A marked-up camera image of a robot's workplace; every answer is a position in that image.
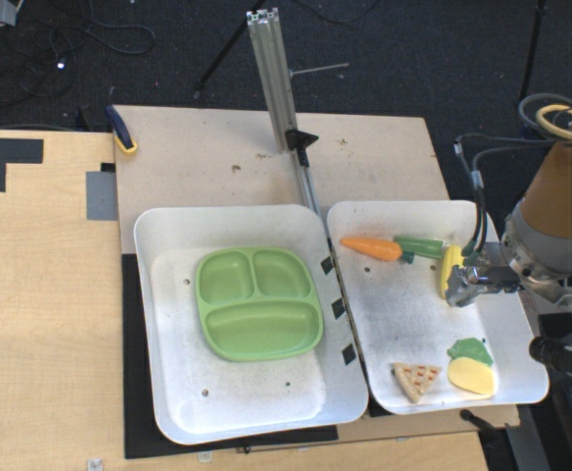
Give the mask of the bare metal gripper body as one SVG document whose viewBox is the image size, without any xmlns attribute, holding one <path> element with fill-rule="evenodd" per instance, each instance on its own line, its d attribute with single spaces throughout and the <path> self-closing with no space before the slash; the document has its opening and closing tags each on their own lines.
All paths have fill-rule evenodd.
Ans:
<svg viewBox="0 0 572 471">
<path fill-rule="evenodd" d="M 532 258 L 495 259 L 480 255 L 476 261 L 476 284 L 489 292 L 530 291 L 556 307 L 572 306 L 572 287 L 567 276 Z"/>
</svg>

